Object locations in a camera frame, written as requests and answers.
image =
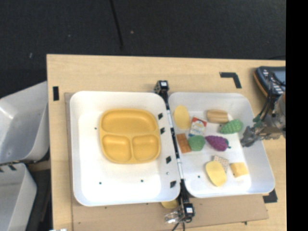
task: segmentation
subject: white plastic container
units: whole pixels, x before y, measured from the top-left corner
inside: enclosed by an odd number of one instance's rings
[[[0,168],[0,231],[24,231],[37,186],[23,163]]]
[[[38,161],[49,148],[47,82],[0,99],[0,164]]]
[[[150,112],[164,132],[161,153],[152,162],[118,164],[102,152],[101,115],[110,109],[132,108]],[[87,206],[119,205],[174,200],[180,175],[169,119],[163,99],[154,93],[81,91],[70,100],[73,190]]]
[[[219,133],[219,124],[207,123],[206,135],[215,135],[226,138],[230,149],[223,152],[216,151],[206,142],[199,152],[182,154],[180,158],[188,192],[199,198],[231,196],[240,194],[269,193],[275,186],[275,179],[263,147],[262,141],[257,141],[251,147],[242,147],[240,139],[246,126],[253,125],[253,112],[249,101],[237,93],[192,93],[177,92],[169,97],[171,114],[178,105],[184,105],[190,118],[193,116],[206,119],[208,110],[224,110],[229,115],[229,120],[239,119],[244,126],[241,132],[235,134]],[[173,122],[175,133],[186,133]],[[227,170],[227,181],[221,187],[213,185],[206,172],[205,164],[212,160],[213,156],[220,156],[230,163],[244,162],[249,174],[235,178],[230,167]]]
[[[47,103],[46,81],[0,99],[0,231],[26,230],[37,186],[24,163],[49,149]]]

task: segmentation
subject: toy bread roll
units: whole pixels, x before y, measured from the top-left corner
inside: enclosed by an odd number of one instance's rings
[[[228,113],[223,110],[209,110],[206,114],[208,122],[227,123],[229,122]]]

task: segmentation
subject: yellow toy lemon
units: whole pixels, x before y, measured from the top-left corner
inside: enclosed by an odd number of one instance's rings
[[[188,110],[185,106],[179,105],[173,113],[174,121],[180,129],[188,129],[191,126]]]
[[[220,187],[227,181],[226,172],[220,162],[211,161],[205,165],[205,171],[212,183]]]

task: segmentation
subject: yellow divided plate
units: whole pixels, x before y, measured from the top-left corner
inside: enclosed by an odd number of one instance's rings
[[[161,150],[155,117],[142,109],[112,109],[100,119],[100,141],[104,155],[121,164],[147,163]]]

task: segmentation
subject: yellow object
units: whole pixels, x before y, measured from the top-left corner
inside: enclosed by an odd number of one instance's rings
[[[246,165],[245,165],[244,162],[232,163],[232,164],[230,164],[230,168],[231,168],[233,175],[235,177],[239,177],[239,176],[248,174],[248,169],[246,168]]]
[[[205,165],[205,170],[215,186],[222,186],[227,181],[226,172],[218,161],[211,161]]]
[[[223,110],[209,110],[206,118],[208,122],[212,123],[227,123],[229,122],[228,113]]]
[[[100,141],[104,155],[121,164],[147,163],[161,151],[155,117],[140,109],[112,109],[100,119]]]
[[[181,150],[182,153],[187,153],[187,152],[192,151],[192,149],[191,149],[191,147],[188,143],[188,140],[186,138],[185,133],[177,134],[176,137],[177,137],[177,141],[179,143],[180,150]]]
[[[162,206],[166,209],[175,209],[176,207],[179,206],[177,199],[172,200],[172,201],[164,201],[161,203],[162,203]]]
[[[180,129],[189,129],[191,126],[188,110],[185,106],[179,105],[174,110],[174,121]]]

